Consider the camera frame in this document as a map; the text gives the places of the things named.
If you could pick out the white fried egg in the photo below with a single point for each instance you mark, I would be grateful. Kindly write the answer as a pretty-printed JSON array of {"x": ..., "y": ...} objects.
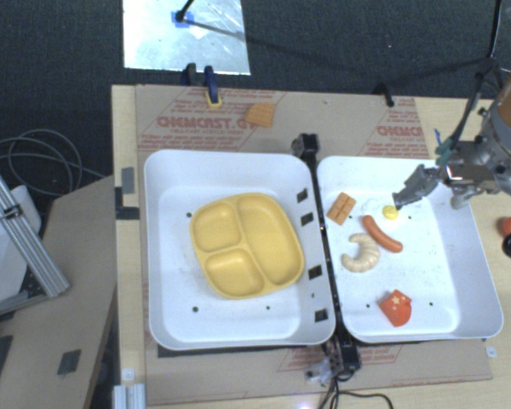
[{"x": 388, "y": 213}]

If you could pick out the brown cardboard board, red print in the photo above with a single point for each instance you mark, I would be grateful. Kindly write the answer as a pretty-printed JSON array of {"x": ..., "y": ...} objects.
[{"x": 345, "y": 122}]

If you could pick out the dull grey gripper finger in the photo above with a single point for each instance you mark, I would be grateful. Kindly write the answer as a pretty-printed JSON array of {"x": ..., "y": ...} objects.
[
  {"x": 415, "y": 188},
  {"x": 462, "y": 197}
]

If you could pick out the cream croissant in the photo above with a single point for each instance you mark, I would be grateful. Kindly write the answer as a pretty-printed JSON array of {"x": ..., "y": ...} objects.
[{"x": 366, "y": 256}]

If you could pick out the thin black rod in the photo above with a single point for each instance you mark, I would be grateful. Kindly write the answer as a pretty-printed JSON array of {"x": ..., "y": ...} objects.
[{"x": 323, "y": 224}]

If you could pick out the yellow divided plate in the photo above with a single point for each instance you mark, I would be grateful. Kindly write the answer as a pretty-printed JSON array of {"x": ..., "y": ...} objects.
[{"x": 249, "y": 245}]

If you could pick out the orange sausage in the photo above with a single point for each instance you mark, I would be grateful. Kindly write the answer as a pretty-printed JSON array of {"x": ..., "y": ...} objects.
[{"x": 381, "y": 233}]

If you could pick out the orange biscuit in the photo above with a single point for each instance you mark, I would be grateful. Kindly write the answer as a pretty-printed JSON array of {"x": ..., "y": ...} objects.
[{"x": 341, "y": 208}]

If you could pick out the red pizza slice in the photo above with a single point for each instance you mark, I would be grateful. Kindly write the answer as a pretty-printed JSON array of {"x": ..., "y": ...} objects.
[{"x": 397, "y": 309}]

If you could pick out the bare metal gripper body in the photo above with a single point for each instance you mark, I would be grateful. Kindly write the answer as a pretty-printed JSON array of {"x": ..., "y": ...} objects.
[{"x": 489, "y": 171}]

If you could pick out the white plastic tray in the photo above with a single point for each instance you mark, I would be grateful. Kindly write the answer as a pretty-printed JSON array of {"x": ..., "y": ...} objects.
[
  {"x": 443, "y": 271},
  {"x": 174, "y": 313}
]

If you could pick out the orange bread slice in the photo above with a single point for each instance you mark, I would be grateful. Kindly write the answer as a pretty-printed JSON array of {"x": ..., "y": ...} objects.
[{"x": 260, "y": 114}]

